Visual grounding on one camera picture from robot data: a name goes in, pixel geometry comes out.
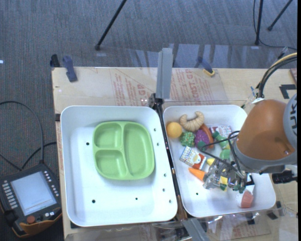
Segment green toy bottle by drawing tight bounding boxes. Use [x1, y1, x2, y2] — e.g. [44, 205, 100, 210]
[212, 131, 231, 150]

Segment black block with thin wires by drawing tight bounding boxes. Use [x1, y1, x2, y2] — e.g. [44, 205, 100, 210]
[148, 93, 164, 108]

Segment orange toy carrot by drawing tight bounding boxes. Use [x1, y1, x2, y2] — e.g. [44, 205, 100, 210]
[188, 167, 207, 182]

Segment white plastic tray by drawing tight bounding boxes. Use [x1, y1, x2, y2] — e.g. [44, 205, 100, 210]
[162, 104, 277, 218]
[60, 105, 179, 227]

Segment small green round toy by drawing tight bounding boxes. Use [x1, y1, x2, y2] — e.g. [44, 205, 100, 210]
[219, 149, 232, 161]

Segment beige toy croissant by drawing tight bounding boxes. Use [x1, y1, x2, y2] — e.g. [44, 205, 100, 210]
[179, 111, 205, 132]

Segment orange toy orange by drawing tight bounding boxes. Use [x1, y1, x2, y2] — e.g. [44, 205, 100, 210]
[166, 122, 183, 139]

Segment green toy grapes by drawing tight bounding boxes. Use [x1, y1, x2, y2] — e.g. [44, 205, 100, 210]
[179, 131, 196, 148]

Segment white and orange juice carton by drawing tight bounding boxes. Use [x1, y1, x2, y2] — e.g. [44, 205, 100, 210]
[179, 146, 207, 171]

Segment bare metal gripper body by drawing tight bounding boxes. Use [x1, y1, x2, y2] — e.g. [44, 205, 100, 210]
[207, 159, 247, 188]

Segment brown cardboard board red print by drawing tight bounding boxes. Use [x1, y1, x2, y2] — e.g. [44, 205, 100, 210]
[51, 66, 298, 241]

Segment purple toy grapes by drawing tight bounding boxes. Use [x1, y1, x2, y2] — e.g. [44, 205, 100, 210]
[194, 129, 211, 149]

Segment white carton with red print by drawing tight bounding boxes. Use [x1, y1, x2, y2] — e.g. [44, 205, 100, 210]
[209, 125, 233, 139]

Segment pink and white toy cupcake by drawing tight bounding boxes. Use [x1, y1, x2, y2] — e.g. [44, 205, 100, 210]
[235, 189, 254, 209]

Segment green divided plate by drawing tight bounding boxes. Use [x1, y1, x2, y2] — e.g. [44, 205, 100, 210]
[92, 120, 156, 181]

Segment yellow and green toy corn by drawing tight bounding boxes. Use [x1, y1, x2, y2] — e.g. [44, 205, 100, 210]
[219, 175, 229, 191]

